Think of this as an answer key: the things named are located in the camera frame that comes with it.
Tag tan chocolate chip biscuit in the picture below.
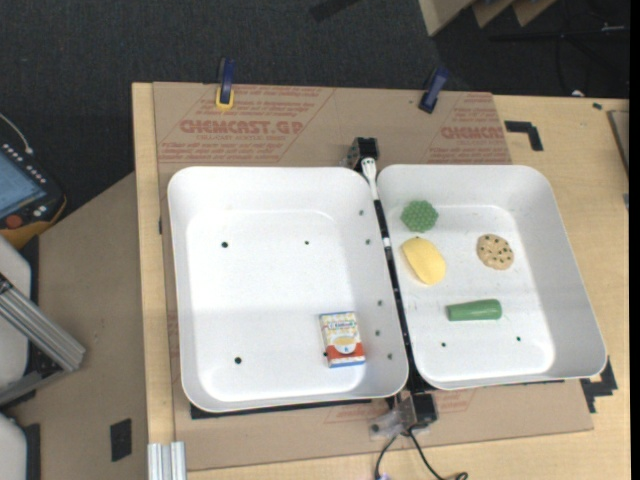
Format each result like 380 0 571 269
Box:
475 233 516 271

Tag small colourful food carton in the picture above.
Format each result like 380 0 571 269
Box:
318 310 367 369

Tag green grapes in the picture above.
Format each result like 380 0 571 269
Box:
399 199 440 234

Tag yellow lemon-shaped toy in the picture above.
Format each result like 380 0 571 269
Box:
401 236 447 286

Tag thin black and white rod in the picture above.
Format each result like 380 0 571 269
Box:
360 156 417 392

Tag brown cardboard board red print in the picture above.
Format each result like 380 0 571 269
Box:
151 81 596 472

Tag white plastic tray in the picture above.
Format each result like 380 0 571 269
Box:
166 165 410 414
375 163 608 391

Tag green cylinder toy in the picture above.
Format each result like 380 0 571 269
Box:
445 298 503 323

